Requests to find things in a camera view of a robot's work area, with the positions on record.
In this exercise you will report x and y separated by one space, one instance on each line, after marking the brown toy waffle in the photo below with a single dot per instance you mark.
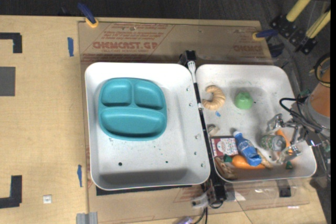
225 169

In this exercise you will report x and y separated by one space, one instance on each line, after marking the small white square block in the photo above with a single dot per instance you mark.
47 199

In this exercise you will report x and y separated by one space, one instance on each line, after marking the small green and white can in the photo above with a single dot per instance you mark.
271 142

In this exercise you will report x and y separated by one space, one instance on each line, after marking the white plastic tray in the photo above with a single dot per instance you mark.
265 81
147 160

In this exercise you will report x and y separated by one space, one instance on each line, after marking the red and white carton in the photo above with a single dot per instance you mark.
223 146

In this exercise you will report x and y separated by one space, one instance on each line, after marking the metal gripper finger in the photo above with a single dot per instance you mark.
274 122
290 153

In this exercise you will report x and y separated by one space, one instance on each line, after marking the orange carrot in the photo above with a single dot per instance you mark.
284 137
240 162

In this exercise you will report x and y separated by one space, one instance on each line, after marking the blue plastic bottle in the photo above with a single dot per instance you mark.
246 149

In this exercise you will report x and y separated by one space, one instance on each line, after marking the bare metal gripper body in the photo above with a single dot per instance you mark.
298 129

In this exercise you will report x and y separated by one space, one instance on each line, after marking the tan toy croissant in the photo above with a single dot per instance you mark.
218 98

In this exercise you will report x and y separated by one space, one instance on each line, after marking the small blue scrap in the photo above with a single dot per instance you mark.
218 113

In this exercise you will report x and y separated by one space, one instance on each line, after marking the brown cardboard board red print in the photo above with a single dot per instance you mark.
162 39

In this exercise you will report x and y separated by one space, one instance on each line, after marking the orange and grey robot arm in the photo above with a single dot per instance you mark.
320 95

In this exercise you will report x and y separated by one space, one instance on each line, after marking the beige toy mushroom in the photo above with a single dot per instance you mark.
212 129

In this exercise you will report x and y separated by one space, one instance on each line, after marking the green toy cup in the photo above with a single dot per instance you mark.
243 101

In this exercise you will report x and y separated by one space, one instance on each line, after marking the teal divided plate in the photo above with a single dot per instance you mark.
131 118

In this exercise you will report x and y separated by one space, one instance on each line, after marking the thin black and white rod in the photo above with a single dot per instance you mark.
200 112

